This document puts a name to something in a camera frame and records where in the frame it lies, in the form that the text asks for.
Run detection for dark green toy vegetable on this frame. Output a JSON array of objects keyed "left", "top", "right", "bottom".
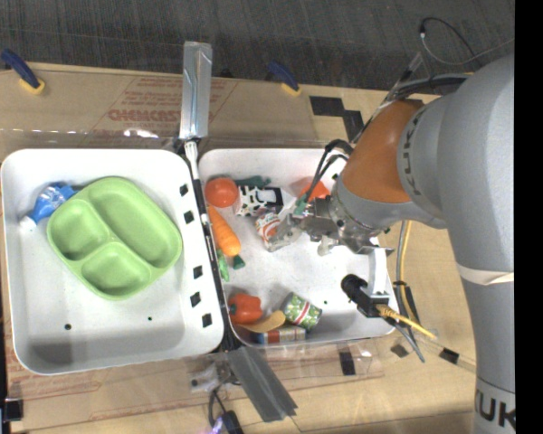
[{"left": 233, "top": 175, "right": 272, "bottom": 190}]

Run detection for orange toy food piece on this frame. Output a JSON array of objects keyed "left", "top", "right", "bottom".
[{"left": 298, "top": 177, "right": 332, "bottom": 203}]

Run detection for red tomato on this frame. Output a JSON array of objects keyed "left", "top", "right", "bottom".
[{"left": 204, "top": 176, "right": 240, "bottom": 209}]

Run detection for brown cardboard board red print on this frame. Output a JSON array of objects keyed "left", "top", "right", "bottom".
[{"left": 0, "top": 61, "right": 479, "bottom": 434}]

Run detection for white plastic tray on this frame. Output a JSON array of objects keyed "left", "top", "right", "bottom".
[
  {"left": 0, "top": 147, "right": 225, "bottom": 376},
  {"left": 197, "top": 147, "right": 400, "bottom": 350}
]

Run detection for black cylinder on white bracket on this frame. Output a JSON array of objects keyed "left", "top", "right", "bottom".
[{"left": 340, "top": 245, "right": 395, "bottom": 319}]

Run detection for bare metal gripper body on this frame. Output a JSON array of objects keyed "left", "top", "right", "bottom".
[{"left": 291, "top": 195, "right": 395, "bottom": 257}]

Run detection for orange carrot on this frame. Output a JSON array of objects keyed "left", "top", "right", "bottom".
[{"left": 206, "top": 204, "right": 247, "bottom": 271}]

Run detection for green divided plate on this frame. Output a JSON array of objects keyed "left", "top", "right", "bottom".
[{"left": 45, "top": 176, "right": 184, "bottom": 302}]

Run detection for red bell pepper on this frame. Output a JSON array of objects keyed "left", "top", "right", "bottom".
[{"left": 226, "top": 292, "right": 264, "bottom": 326}]

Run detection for blue and white packet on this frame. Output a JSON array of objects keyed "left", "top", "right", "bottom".
[{"left": 18, "top": 182, "right": 79, "bottom": 234}]

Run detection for green and white can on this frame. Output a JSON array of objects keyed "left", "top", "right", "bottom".
[{"left": 280, "top": 291, "right": 324, "bottom": 332}]

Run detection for green pea pod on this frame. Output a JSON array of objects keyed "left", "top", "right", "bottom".
[{"left": 215, "top": 247, "right": 232, "bottom": 284}]

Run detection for red blue and white carton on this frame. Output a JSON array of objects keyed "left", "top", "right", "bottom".
[{"left": 252, "top": 325, "right": 309, "bottom": 346}]

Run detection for black and white cow-print carton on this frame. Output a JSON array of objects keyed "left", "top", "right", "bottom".
[{"left": 234, "top": 184, "right": 284, "bottom": 219}]

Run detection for red and white can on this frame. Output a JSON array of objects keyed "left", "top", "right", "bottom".
[{"left": 254, "top": 211, "right": 282, "bottom": 250}]

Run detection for yellow banana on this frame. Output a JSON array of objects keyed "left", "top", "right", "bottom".
[{"left": 241, "top": 309, "right": 287, "bottom": 335}]

